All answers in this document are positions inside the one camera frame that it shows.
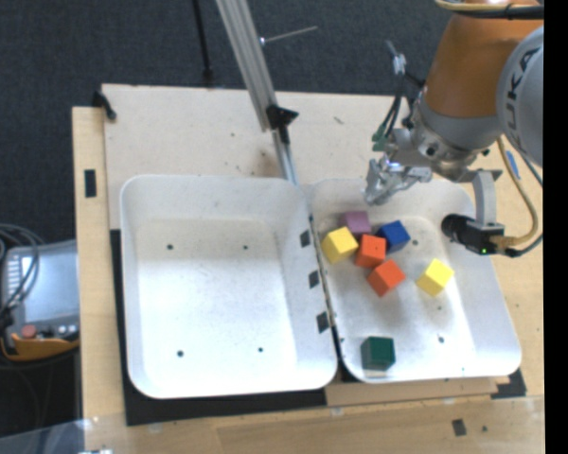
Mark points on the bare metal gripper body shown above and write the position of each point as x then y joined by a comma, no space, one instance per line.
435,151

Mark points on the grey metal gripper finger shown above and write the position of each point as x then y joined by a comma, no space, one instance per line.
375,185
409,178

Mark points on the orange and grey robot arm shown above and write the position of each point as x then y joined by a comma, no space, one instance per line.
468,74

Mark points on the purple cube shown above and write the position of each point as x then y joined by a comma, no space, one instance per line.
356,221

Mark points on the blue cube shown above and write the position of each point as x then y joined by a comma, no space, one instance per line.
395,235

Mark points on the orange cube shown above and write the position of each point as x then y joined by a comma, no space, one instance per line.
371,251
385,277

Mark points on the yellow cube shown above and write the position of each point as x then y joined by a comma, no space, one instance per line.
339,245
434,277

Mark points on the white plastic tray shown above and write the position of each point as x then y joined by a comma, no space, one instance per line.
218,291
421,329

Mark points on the green cube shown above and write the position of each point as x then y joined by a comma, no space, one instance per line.
378,353

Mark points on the pale wood board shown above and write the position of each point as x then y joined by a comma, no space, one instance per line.
194,130

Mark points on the black cylinder on white bracket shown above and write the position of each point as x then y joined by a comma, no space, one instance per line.
473,232

